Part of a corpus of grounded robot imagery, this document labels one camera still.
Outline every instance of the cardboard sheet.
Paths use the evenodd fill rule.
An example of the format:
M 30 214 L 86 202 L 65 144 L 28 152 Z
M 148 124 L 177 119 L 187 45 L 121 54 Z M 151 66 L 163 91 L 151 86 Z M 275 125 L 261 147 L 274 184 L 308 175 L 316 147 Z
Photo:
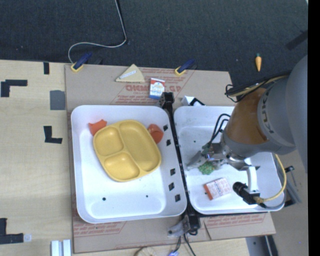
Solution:
M 150 78 L 165 81 L 165 91 L 173 92 L 173 108 L 182 106 L 184 96 L 192 96 L 208 106 L 233 106 L 224 95 L 231 84 L 228 72 L 187 70 L 181 77 L 173 69 L 139 67 L 144 83 L 116 82 L 127 66 L 85 65 L 74 73 L 65 65 L 66 107 L 68 115 L 69 159 L 72 192 L 73 243 L 75 253 L 96 252 L 143 246 L 176 244 L 177 238 L 167 236 L 167 228 L 176 225 L 180 217 L 133 220 L 103 224 L 83 221 L 76 206 L 73 170 L 72 134 L 70 115 L 81 105 L 155 105 L 149 98 Z M 238 214 L 203 217 L 201 228 L 190 242 L 243 238 L 274 234 L 270 213 Z

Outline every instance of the table surface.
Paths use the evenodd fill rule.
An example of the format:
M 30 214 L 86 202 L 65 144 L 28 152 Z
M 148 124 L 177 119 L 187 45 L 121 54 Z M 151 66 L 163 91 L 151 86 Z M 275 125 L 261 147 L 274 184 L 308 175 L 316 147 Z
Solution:
M 72 242 L 72 205 L 68 153 L 67 111 L 50 110 L 50 91 L 66 90 L 65 64 L 0 60 L 0 81 L 28 80 L 11 86 L 0 98 L 0 218 L 7 234 L 31 234 L 30 242 L 0 245 L 0 255 L 50 255 L 50 242 Z M 61 144 L 45 143 L 44 126 Z M 196 255 L 248 256 L 245 238 L 191 243 Z M 166 256 L 175 245 L 155 246 Z M 138 248 L 81 253 L 84 256 L 133 256 Z M 191 255 L 186 244 L 180 255 Z

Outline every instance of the yellow plate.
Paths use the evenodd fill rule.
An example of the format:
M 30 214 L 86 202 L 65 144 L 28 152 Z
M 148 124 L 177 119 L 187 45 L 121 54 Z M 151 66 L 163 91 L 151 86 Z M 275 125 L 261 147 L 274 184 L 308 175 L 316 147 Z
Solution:
M 93 137 L 95 153 L 105 172 L 127 182 L 157 169 L 161 154 L 145 126 L 136 120 L 107 125 Z

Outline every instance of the triangular yellow object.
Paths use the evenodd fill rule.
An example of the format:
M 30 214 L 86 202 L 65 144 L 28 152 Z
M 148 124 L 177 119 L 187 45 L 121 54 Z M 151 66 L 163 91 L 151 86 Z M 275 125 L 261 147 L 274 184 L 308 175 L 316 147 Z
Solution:
M 116 80 L 116 82 L 130 82 L 130 83 L 144 83 L 145 77 L 139 70 L 139 68 L 132 64 L 125 72 L 122 73 Z

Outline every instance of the blue and yellow clamp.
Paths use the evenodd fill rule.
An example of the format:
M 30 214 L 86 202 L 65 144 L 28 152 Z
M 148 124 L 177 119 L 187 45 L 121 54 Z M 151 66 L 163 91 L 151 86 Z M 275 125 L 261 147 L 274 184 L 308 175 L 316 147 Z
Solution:
M 190 68 L 195 63 L 194 59 L 189 59 L 186 63 L 184 63 L 182 66 L 178 66 L 174 73 L 176 76 L 181 77 L 185 72 L 186 69 Z
M 73 72 L 78 72 L 84 67 L 84 64 L 91 58 L 92 52 L 86 53 L 81 56 L 81 58 L 71 66 Z

